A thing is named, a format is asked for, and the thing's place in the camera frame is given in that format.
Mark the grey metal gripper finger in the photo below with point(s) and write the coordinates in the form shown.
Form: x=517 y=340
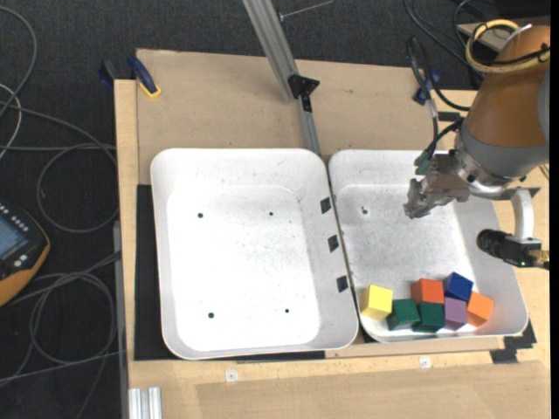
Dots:
x=430 y=207
x=415 y=197

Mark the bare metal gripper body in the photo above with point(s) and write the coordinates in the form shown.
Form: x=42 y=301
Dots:
x=447 y=179

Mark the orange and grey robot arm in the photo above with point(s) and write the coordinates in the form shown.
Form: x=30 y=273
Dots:
x=506 y=111

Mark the white plastic tray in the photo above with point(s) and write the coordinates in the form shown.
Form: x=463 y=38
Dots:
x=244 y=260
x=402 y=247

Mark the blue cube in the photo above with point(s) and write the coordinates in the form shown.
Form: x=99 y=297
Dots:
x=458 y=285

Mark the red-orange cube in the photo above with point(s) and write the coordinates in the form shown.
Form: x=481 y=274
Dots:
x=428 y=290

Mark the purple cube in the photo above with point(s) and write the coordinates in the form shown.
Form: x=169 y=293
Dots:
x=456 y=312

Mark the yellow cube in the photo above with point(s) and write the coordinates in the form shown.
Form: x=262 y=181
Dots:
x=375 y=301

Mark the green cube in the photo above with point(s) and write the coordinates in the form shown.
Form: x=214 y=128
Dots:
x=431 y=317
x=404 y=314

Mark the light orange cube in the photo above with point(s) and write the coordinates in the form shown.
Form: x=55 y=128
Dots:
x=479 y=307

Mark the brown cardboard board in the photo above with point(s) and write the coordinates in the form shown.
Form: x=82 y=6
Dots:
x=227 y=107

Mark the black cylinder on white bracket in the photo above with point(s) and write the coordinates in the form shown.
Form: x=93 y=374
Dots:
x=522 y=216

